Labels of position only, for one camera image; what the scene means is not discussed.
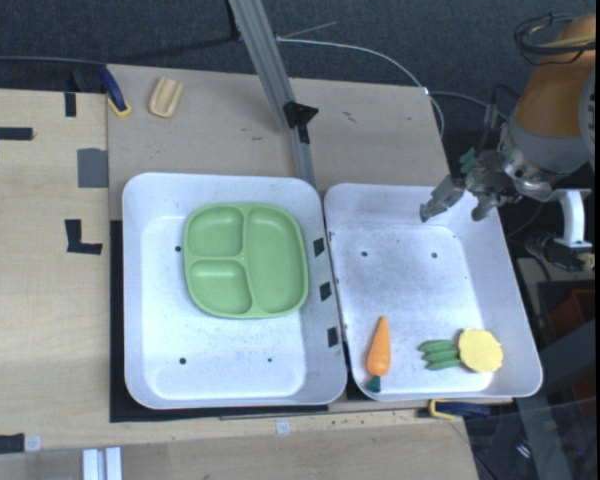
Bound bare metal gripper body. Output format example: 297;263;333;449
465;147;557;205

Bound white plastic tray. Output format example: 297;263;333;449
323;182;545;404
121;171;349;411

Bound green toy pea pods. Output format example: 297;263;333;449
417;338;463;372

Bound orange toy carrot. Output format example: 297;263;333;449
365;315;393;395

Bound green divided plate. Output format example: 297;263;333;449
182;202;311;320

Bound brown cardboard board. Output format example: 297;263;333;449
105;63;514;422

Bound black cylinder on white bracket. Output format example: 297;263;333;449
524;187;595;272

